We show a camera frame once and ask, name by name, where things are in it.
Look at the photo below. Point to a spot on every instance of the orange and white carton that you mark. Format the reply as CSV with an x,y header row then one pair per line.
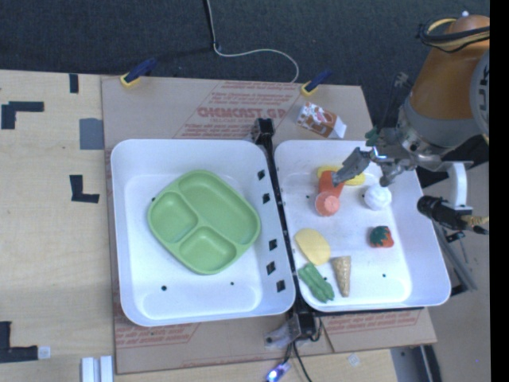
x,y
318,119

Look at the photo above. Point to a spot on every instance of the green divided plate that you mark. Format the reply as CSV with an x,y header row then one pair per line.
x,y
207,217

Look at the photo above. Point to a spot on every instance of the yellow toy lemon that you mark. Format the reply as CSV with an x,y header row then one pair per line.
x,y
313,247

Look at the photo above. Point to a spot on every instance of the beige toy ice cream cone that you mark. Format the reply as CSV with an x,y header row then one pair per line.
x,y
343,273

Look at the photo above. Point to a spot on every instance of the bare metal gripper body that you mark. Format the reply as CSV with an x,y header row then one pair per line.
x,y
401,149

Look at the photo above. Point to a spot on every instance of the brown cardboard board red print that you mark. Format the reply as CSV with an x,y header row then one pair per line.
x,y
159,106

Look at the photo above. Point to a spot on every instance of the white plastic tray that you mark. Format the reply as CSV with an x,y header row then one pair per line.
x,y
358,221
191,293

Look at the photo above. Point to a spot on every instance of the green toy asparagus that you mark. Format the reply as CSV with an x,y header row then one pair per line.
x,y
316,283

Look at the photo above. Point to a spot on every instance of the yellow toy banana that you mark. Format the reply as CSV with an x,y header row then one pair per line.
x,y
356,180

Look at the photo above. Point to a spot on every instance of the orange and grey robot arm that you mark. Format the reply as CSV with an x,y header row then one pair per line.
x,y
441,90

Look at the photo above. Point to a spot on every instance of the thin black rod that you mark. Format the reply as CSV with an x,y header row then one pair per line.
x,y
283,221

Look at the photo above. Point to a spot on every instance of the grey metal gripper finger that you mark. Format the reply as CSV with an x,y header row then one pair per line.
x,y
389,175
352,165

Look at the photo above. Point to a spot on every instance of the white toy garlic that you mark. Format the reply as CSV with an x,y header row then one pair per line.
x,y
377,198

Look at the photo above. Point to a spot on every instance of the black cylinder on white bracket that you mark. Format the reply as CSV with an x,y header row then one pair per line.
x,y
441,211

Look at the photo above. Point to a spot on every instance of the orange toy carrot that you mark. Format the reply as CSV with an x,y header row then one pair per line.
x,y
328,203

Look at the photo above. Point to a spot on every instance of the red toy strawberry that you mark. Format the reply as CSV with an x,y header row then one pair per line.
x,y
381,238

